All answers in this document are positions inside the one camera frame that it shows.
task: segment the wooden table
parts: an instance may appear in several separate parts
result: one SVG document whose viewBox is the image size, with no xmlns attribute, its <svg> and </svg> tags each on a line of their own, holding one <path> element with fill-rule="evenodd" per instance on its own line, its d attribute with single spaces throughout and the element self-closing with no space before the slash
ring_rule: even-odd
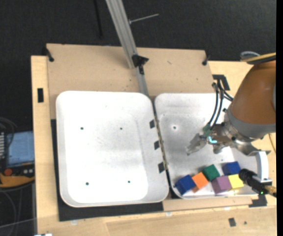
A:
<svg viewBox="0 0 283 236">
<path fill-rule="evenodd" d="M 72 52 L 70 57 L 73 58 L 67 57 L 65 60 L 61 58 L 60 63 L 59 59 L 55 60 L 57 61 L 55 64 L 59 64 L 62 69 L 70 72 L 66 76 L 73 76 L 75 67 L 85 65 L 88 73 L 94 72 L 95 75 L 86 80 L 82 79 L 81 83 L 92 82 L 89 84 L 97 90 L 138 91 L 134 71 L 128 69 L 128 66 L 125 67 L 125 57 L 121 47 L 48 44 L 47 48 L 54 59 L 61 57 L 63 53 L 60 54 L 60 51 L 66 48 L 69 53 Z M 108 55 L 105 59 L 101 58 L 105 52 L 111 53 L 111 57 Z M 213 81 L 212 74 L 224 75 L 231 89 L 229 93 L 234 96 L 251 68 L 251 65 L 235 61 L 209 61 L 207 66 L 202 68 L 201 62 L 205 58 L 205 53 L 201 50 L 138 48 L 138 53 L 150 58 L 145 64 L 145 74 L 152 98 L 162 92 L 212 91 L 210 89 L 210 82 Z M 80 62 L 77 66 L 73 63 L 82 59 L 83 56 L 86 56 L 86 60 L 90 60 L 94 67 L 87 63 Z M 50 119 L 54 115 L 51 104 L 55 100 L 54 94 L 57 94 L 59 90 L 53 93 L 55 90 L 51 89 L 50 93 L 52 84 L 49 82 L 53 78 L 53 75 L 49 74 L 51 65 L 46 56 L 31 57 L 36 212 L 39 234 L 52 233 L 54 236 L 277 235 L 277 199 L 270 195 L 266 195 L 267 206 L 249 207 L 256 201 L 257 196 L 195 200 L 175 200 L 168 197 L 163 201 L 163 212 L 59 221 L 50 126 Z M 167 66 L 171 67 L 167 68 L 164 74 L 158 70 Z M 105 68 L 120 72 L 110 75 Z M 123 83 L 121 77 L 125 74 L 130 78 L 129 87 L 121 84 Z M 108 80 L 108 83 L 105 83 L 106 78 L 111 78 L 112 82 Z M 43 101 L 38 98 L 40 89 L 43 91 Z M 277 186 L 276 134 L 267 135 L 253 145 L 272 151 L 268 154 L 270 178 L 273 180 L 273 185 Z M 229 219 L 234 219 L 236 225 L 230 225 Z"/>
</svg>

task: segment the colored block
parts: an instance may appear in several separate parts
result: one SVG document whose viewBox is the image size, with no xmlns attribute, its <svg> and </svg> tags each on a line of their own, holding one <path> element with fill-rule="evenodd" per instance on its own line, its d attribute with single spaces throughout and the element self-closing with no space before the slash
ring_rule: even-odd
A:
<svg viewBox="0 0 283 236">
<path fill-rule="evenodd" d="M 185 192 L 189 191 L 190 189 L 193 189 L 195 186 L 196 184 L 194 183 L 190 175 L 186 175 L 185 177 L 182 177 L 175 183 L 175 187 L 178 189 L 181 195 L 183 195 Z"/>
<path fill-rule="evenodd" d="M 212 164 L 202 170 L 202 173 L 205 175 L 208 181 L 214 180 L 216 177 L 220 177 L 219 171 L 216 169 L 215 165 Z"/>
<path fill-rule="evenodd" d="M 198 191 L 209 183 L 208 179 L 206 179 L 205 175 L 202 172 L 199 172 L 198 174 L 194 175 L 192 177 L 192 180 L 196 184 L 196 186 L 193 188 L 193 192 Z"/>
<path fill-rule="evenodd" d="M 230 183 L 228 176 L 221 176 L 217 177 L 214 180 L 211 181 L 211 185 L 214 189 L 215 194 L 229 191 L 232 188 L 232 185 Z"/>
<path fill-rule="evenodd" d="M 241 167 L 239 163 L 235 161 L 223 165 L 222 170 L 223 170 L 223 174 L 228 176 L 228 175 L 238 174 L 241 170 Z"/>
<path fill-rule="evenodd" d="M 244 186 L 243 181 L 239 178 L 239 174 L 229 175 L 229 181 L 231 183 L 231 190 L 237 190 Z"/>
</svg>

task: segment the red button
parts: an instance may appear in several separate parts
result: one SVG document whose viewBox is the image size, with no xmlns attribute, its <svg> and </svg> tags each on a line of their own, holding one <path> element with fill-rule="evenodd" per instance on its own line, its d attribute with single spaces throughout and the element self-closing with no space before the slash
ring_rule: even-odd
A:
<svg viewBox="0 0 283 236">
<path fill-rule="evenodd" d="M 3 173 L 4 173 L 5 176 L 11 176 L 12 175 L 12 169 L 10 169 L 10 168 L 5 169 Z"/>
</svg>

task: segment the green cube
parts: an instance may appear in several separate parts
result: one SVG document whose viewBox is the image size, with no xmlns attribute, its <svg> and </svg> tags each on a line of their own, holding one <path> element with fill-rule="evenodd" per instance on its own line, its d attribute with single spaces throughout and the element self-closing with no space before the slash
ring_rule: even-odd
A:
<svg viewBox="0 0 283 236">
<path fill-rule="evenodd" d="M 216 169 L 215 165 L 212 164 L 202 170 L 202 173 L 205 175 L 208 181 L 212 181 L 217 177 L 220 177 L 219 171 Z"/>
</svg>

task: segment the yellow cube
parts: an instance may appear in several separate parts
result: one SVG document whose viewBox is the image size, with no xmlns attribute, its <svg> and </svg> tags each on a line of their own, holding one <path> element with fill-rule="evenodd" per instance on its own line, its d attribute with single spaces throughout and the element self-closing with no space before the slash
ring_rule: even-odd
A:
<svg viewBox="0 0 283 236">
<path fill-rule="evenodd" d="M 231 183 L 231 190 L 238 190 L 244 186 L 243 181 L 239 178 L 239 174 L 229 175 L 229 181 Z"/>
</svg>

